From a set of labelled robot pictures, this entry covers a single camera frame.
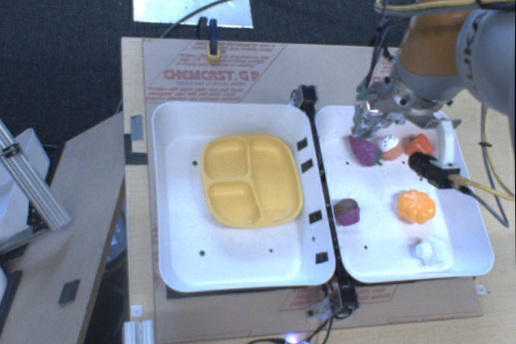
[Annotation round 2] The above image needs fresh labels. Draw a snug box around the white and orange cupcake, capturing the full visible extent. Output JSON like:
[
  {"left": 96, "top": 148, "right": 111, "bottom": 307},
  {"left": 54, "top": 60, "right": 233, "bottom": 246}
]
[{"left": 378, "top": 135, "right": 404, "bottom": 162}]

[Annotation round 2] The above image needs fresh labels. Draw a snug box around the yellow divided plate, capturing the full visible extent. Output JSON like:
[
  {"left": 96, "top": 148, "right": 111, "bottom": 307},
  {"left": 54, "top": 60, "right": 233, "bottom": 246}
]
[{"left": 200, "top": 133, "right": 305, "bottom": 230}]

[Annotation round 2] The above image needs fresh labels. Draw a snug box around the brown muffin in purple cup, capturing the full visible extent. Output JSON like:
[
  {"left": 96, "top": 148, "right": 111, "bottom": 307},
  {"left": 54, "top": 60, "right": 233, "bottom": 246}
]
[{"left": 332, "top": 197, "right": 361, "bottom": 227}]

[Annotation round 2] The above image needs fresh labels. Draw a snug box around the brown cardboard board red print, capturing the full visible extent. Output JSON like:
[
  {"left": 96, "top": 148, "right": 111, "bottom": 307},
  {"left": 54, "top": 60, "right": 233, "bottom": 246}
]
[{"left": 142, "top": 38, "right": 485, "bottom": 344}]

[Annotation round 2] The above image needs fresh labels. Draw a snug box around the thin black rod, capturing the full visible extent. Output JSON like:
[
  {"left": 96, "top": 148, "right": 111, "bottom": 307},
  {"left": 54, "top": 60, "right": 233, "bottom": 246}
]
[{"left": 304, "top": 102, "right": 351, "bottom": 295}]

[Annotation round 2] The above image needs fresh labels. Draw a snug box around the white plastic tray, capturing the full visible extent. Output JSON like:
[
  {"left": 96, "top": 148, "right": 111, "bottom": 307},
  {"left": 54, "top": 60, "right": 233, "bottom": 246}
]
[
  {"left": 151, "top": 100, "right": 338, "bottom": 293},
  {"left": 314, "top": 104, "right": 496, "bottom": 284}
]

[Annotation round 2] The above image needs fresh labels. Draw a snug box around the white lumpy toy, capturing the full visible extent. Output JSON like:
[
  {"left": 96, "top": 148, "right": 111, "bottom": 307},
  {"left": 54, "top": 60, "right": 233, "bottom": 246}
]
[{"left": 410, "top": 234, "right": 451, "bottom": 267}]

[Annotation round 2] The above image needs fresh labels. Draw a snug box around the purple strawberry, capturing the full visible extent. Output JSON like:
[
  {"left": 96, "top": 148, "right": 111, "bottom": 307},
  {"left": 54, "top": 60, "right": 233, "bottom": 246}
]
[{"left": 347, "top": 135, "right": 384, "bottom": 168}]

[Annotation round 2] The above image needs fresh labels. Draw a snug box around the orange carrot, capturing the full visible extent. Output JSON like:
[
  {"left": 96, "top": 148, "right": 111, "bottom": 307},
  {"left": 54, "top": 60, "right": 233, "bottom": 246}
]
[{"left": 403, "top": 133, "right": 436, "bottom": 158}]

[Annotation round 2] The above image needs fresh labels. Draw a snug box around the orange pumpkin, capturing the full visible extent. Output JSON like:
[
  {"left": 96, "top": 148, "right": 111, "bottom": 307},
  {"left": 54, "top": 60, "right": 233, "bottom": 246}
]
[{"left": 397, "top": 189, "right": 438, "bottom": 226}]

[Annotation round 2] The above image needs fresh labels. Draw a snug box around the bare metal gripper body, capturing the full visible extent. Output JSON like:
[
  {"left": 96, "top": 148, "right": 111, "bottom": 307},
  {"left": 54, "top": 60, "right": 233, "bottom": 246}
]
[{"left": 367, "top": 78, "right": 443, "bottom": 125}]

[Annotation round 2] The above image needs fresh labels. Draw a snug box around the black cylinder on white bracket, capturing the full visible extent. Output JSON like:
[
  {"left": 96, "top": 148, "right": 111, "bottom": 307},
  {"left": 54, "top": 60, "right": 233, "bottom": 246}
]
[{"left": 408, "top": 119, "right": 461, "bottom": 190}]

